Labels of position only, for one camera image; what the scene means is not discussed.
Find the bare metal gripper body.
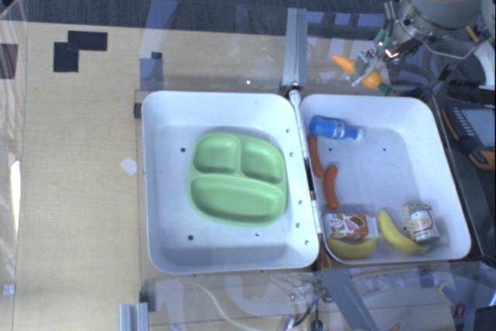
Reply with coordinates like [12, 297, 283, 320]
[377, 0, 447, 63]

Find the orange toy carrot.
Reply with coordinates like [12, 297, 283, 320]
[332, 54, 394, 96]

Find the blue plastic bottle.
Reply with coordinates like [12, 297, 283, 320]
[308, 115, 365, 142]

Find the red toy sausage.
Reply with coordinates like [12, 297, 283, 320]
[307, 134, 326, 179]
[322, 164, 341, 211]

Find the white plastic tray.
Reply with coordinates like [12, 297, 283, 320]
[298, 93, 473, 266]
[140, 90, 321, 276]

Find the orange and white food carton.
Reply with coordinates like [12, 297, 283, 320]
[322, 212, 379, 243]

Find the small printed can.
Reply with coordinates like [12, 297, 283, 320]
[402, 203, 441, 244]

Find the yellow banana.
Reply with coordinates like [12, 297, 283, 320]
[376, 209, 428, 256]
[325, 236, 379, 261]

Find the green divided plate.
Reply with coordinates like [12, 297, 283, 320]
[188, 132, 289, 228]

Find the pale wood board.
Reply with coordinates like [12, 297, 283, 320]
[13, 21, 484, 331]

